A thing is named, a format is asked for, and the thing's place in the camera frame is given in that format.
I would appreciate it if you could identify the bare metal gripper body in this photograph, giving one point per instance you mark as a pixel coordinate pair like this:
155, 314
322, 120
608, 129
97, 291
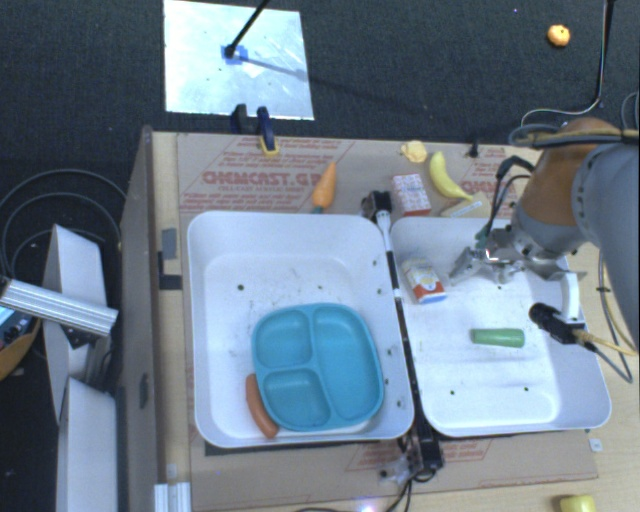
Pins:
510, 250

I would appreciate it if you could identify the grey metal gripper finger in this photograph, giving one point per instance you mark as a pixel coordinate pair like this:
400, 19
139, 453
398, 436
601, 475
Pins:
465, 265
502, 274

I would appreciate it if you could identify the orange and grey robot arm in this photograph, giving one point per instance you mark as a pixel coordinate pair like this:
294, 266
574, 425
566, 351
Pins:
595, 190

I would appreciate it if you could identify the white and orange carton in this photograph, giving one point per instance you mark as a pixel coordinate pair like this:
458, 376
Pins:
424, 280

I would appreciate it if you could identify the pale yellow block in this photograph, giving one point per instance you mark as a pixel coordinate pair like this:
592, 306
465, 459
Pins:
467, 207

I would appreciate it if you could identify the green cylinder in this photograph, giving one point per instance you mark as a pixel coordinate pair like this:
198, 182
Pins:
497, 336

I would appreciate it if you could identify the thin black and white rod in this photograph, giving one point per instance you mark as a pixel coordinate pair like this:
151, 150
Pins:
400, 310

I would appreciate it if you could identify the red and white carton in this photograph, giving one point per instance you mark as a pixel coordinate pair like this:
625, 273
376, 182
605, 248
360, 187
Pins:
411, 195

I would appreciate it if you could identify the yellow banana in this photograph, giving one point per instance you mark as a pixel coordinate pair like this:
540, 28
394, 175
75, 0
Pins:
442, 177

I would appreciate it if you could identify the white plastic tray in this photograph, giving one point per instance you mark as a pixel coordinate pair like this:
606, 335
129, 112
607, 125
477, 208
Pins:
280, 270
490, 390

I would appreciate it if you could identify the yellow crisp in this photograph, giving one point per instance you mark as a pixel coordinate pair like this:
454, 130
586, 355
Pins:
414, 151

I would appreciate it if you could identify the orange carrot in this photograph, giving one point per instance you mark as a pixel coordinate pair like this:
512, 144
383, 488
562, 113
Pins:
326, 187

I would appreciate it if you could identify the blue divided plate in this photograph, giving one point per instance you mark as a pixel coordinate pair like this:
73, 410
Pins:
320, 365

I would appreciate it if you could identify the brown cardboard board, red print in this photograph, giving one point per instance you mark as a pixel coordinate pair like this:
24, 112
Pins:
280, 170

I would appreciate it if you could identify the yellow rounded block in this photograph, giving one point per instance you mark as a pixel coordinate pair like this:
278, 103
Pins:
577, 503

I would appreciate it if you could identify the orange sausage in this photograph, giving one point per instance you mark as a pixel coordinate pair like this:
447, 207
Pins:
257, 410

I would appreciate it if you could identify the black cylinder on white bracket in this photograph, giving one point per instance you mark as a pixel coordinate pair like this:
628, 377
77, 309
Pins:
550, 320

